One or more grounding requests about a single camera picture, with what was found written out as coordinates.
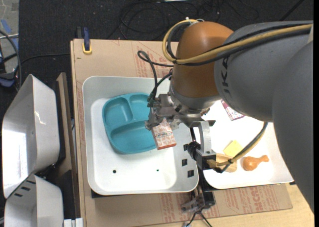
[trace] yellow sponge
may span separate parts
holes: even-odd
[[[237,142],[237,140],[233,140],[229,143],[228,146],[226,146],[226,148],[223,150],[223,152],[231,157],[236,156],[236,154],[238,154],[241,150],[243,149],[243,147]]]

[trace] blue plate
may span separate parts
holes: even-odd
[[[150,130],[145,128],[150,109],[149,95],[131,93],[108,100],[102,110],[105,131],[113,148],[122,154],[146,152],[156,148]]]

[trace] blue and yellow clamp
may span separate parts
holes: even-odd
[[[92,54],[92,45],[90,41],[90,36],[89,36],[89,29],[87,27],[83,28],[83,38],[84,42],[82,43],[82,48],[84,54]]]

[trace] small box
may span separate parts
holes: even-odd
[[[152,128],[152,135],[158,150],[176,145],[173,130],[166,119],[163,119],[159,125]]]

